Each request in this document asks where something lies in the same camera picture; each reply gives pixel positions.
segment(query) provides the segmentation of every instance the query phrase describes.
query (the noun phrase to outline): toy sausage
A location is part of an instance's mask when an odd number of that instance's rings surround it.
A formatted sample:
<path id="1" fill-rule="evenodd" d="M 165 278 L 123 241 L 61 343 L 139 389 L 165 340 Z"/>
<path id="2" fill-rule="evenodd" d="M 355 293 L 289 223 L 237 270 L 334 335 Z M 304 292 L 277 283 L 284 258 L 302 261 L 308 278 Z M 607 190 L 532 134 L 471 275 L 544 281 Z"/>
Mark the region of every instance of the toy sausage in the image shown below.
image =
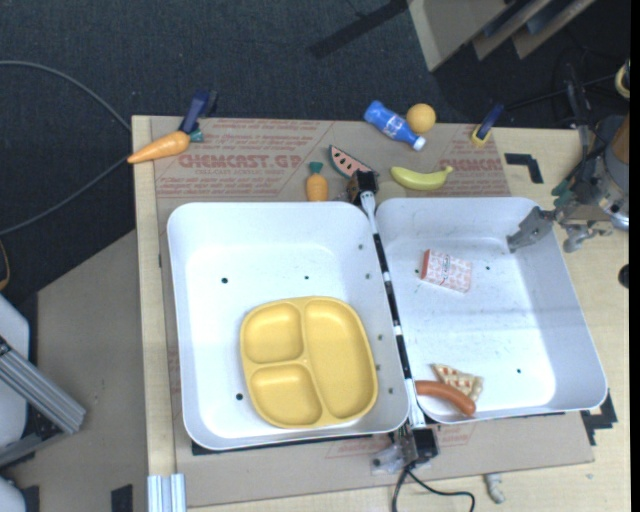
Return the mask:
<path id="1" fill-rule="evenodd" d="M 419 395 L 435 396 L 455 405 L 465 416 L 473 416 L 476 412 L 476 403 L 462 391 L 433 380 L 416 380 L 416 393 Z"/>

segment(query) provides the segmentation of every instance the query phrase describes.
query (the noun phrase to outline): yellow divided plate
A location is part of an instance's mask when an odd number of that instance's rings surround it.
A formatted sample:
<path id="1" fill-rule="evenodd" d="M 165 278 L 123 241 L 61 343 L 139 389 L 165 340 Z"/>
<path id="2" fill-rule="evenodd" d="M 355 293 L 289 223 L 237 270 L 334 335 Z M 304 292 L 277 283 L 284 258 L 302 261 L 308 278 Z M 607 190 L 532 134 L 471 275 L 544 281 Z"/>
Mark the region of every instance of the yellow divided plate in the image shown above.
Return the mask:
<path id="1" fill-rule="evenodd" d="M 353 420 L 378 396 L 362 322 L 338 299 L 300 297 L 258 306 L 242 322 L 240 350 L 253 405 L 278 427 Z"/>

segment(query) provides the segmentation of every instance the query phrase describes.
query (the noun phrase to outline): dark carpet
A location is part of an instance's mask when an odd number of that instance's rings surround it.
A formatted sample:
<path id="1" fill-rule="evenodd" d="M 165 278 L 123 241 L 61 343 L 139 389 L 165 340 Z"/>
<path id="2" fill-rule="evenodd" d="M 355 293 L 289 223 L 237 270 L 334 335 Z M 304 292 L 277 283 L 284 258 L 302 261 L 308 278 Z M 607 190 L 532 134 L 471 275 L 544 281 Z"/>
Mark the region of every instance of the dark carpet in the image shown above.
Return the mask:
<path id="1" fill-rule="evenodd" d="M 130 133 L 84 87 L 125 124 L 184 115 L 208 89 L 221 117 L 355 120 L 379 99 L 478 122 L 501 102 L 498 126 L 569 127 L 567 64 L 595 81 L 594 119 L 628 109 L 598 79 L 629 57 L 630 5 L 596 2 L 524 60 L 510 42 L 483 62 L 465 46 L 430 73 L 405 0 L 0 0 L 3 293 L 20 303 L 135 227 L 131 168 L 105 173 L 130 152 Z"/>

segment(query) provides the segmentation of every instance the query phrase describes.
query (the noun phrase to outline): small orange toy carrot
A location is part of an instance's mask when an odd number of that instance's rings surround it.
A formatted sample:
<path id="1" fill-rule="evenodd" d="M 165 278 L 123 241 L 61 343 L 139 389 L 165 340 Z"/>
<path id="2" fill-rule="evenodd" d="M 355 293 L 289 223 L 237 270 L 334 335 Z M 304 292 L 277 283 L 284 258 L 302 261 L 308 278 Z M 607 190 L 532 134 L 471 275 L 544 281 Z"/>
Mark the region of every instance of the small orange toy carrot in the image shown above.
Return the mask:
<path id="1" fill-rule="evenodd" d="M 182 130 L 177 130 L 154 140 L 151 144 L 136 151 L 127 158 L 127 162 L 139 164 L 147 160 L 177 155 L 189 147 L 189 142 L 191 142 L 189 135 Z"/>
<path id="2" fill-rule="evenodd" d="M 311 162 L 309 164 L 311 176 L 307 178 L 307 199 L 309 201 L 327 201 L 329 199 L 329 183 L 327 178 L 320 174 L 321 162 Z"/>

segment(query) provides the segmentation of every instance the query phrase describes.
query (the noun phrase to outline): toy water bottle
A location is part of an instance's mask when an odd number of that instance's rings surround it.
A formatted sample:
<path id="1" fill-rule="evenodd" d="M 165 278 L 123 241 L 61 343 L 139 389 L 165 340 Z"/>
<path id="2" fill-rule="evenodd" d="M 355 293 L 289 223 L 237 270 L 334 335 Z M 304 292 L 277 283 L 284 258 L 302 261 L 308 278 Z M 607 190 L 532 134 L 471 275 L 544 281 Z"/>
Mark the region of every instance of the toy water bottle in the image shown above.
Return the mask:
<path id="1" fill-rule="evenodd" d="M 413 133 L 409 123 L 401 116 L 392 112 L 388 108 L 375 100 L 369 105 L 364 113 L 364 120 L 371 123 L 387 137 L 393 140 L 406 142 L 416 151 L 420 151 L 427 142 L 424 137 Z"/>

